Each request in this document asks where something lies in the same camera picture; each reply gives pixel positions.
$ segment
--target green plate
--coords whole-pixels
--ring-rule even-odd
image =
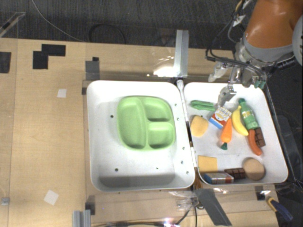
[[[131,149],[167,148],[176,140],[171,108],[161,98],[129,96],[121,99],[117,125],[121,142]]]

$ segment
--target banana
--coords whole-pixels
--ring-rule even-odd
[[[235,111],[233,111],[233,113],[232,113],[232,125],[239,134],[244,135],[244,136],[248,136],[248,131],[241,122],[240,109],[241,109],[241,106],[239,105],[238,108]]]

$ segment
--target wooden table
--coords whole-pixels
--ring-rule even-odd
[[[41,51],[42,44],[66,45],[66,55],[49,56],[48,70],[34,70],[33,51]],[[1,38],[0,51],[12,53],[10,73],[0,74],[0,197],[10,197],[8,206],[0,206],[0,226],[70,227],[73,211],[85,208],[91,184],[85,171],[81,94],[85,61],[99,57],[101,73],[136,71],[152,75],[163,61],[173,64],[175,50]],[[230,52],[217,53],[230,56]],[[213,71],[214,63],[206,61],[204,55],[204,50],[189,49],[191,75]],[[66,89],[66,97],[57,97],[59,89]],[[54,205],[44,201],[49,190],[59,195]],[[265,190],[277,199],[273,185],[265,186]],[[257,201],[254,186],[228,186],[226,191],[230,194],[218,195],[218,200],[233,226],[278,226],[275,213],[265,201]],[[149,221],[162,219],[164,214],[178,219],[184,214],[166,191],[144,195],[91,192],[106,216],[92,216],[93,223]],[[203,226],[213,226],[205,210],[199,210],[198,215]],[[182,226],[191,227],[194,222],[191,211]]]

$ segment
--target bottle cap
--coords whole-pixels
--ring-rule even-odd
[[[243,103],[243,102],[246,102],[245,99],[244,99],[244,98],[240,98],[240,99],[239,99],[239,104],[241,104],[241,103]]]

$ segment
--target carrot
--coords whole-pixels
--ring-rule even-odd
[[[253,129],[248,130],[248,143],[250,145],[250,149],[252,150],[252,152],[257,156],[260,156],[262,155],[263,151],[257,146],[255,135],[256,135],[255,130]]]
[[[227,149],[227,143],[232,140],[232,119],[229,118],[222,130],[221,140],[223,145],[221,145],[221,149]]]

